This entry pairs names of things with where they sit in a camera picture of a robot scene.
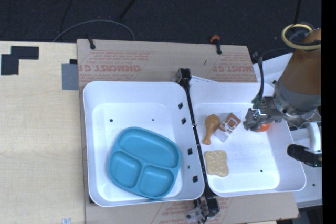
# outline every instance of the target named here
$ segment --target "cardboard sheet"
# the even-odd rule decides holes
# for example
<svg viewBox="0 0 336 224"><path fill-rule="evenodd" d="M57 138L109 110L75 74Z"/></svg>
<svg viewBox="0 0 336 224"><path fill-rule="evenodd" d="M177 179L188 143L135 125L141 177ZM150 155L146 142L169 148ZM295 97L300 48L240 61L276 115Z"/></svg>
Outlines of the cardboard sheet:
<svg viewBox="0 0 336 224"><path fill-rule="evenodd" d="M172 44L163 42L94 40L95 50L86 39L77 40L83 171L86 221L91 223L187 223L185 213L193 201L103 208L90 202L87 181L87 152L82 92L91 81L172 81L179 68L218 82L256 82L246 46ZM211 224L260 222L298 217L292 193L218 197L220 212L208 219Z"/></svg>

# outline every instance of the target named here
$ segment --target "white tray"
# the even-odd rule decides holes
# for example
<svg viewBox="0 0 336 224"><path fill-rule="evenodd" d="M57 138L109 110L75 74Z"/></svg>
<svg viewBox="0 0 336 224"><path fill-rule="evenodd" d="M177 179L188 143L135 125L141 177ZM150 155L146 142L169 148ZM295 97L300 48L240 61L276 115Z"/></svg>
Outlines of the white tray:
<svg viewBox="0 0 336 224"><path fill-rule="evenodd" d="M259 88L260 83L243 82L198 82L190 88L203 156L206 151L213 150L225 150L227 153L228 175L207 175L210 188L219 196L298 191L306 184L301 162L287 154L287 147L293 144L293 139L286 121L272 123L265 132L244 129L245 115L252 107L251 101ZM265 85L265 96L272 96L273 91L270 85ZM203 144L205 118L216 114L223 121L231 112L242 120L233 136L221 142L212 135L211 144Z"/></svg>
<svg viewBox="0 0 336 224"><path fill-rule="evenodd" d="M94 81L84 88L83 101L89 194L97 205L112 207L194 200L202 195L203 173L187 97L180 85L174 82ZM176 182L164 198L153 200L130 193L109 178L108 158L114 143L119 134L131 126L161 134L175 142L181 151Z"/></svg>

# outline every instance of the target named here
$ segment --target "orange object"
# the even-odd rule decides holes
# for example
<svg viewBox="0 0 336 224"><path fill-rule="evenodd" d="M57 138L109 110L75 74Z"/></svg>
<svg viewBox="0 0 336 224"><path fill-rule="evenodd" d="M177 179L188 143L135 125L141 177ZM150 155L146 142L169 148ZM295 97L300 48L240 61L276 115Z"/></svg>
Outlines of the orange object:
<svg viewBox="0 0 336 224"><path fill-rule="evenodd" d="M217 35L213 35L213 36L211 37L211 39L210 39L210 43L212 44L212 42L214 42L215 39L220 40L221 38L218 37Z"/></svg>
<svg viewBox="0 0 336 224"><path fill-rule="evenodd" d="M257 132L264 132L264 131L267 131L269 128L269 123L264 123L262 124L259 129L257 130Z"/></svg>

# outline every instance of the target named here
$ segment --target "toy chicken drumstick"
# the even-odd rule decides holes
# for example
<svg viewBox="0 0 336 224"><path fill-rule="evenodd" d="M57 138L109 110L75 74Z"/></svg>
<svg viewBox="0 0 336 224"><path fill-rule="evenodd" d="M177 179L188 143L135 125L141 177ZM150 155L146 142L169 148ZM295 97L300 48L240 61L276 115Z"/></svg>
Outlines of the toy chicken drumstick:
<svg viewBox="0 0 336 224"><path fill-rule="evenodd" d="M205 127L206 127L206 135L203 139L203 144L210 145L210 136L214 133L214 131L219 127L220 125L220 118L212 114L205 119Z"/></svg>

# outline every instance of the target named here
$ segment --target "black floor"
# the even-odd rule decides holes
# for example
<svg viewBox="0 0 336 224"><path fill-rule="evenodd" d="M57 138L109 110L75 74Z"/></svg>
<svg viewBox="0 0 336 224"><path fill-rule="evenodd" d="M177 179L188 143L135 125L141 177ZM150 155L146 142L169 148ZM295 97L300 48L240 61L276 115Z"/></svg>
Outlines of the black floor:
<svg viewBox="0 0 336 224"><path fill-rule="evenodd" d="M277 221L277 224L323 224L323 206L302 208L300 218Z"/></svg>
<svg viewBox="0 0 336 224"><path fill-rule="evenodd" d="M217 34L221 44L246 45L251 54L273 50L267 59L288 48L280 37L286 26L304 22L321 28L321 0L135 0L127 9L130 3L0 0L0 40L52 42L59 37L58 42L76 42L89 36L209 44Z"/></svg>

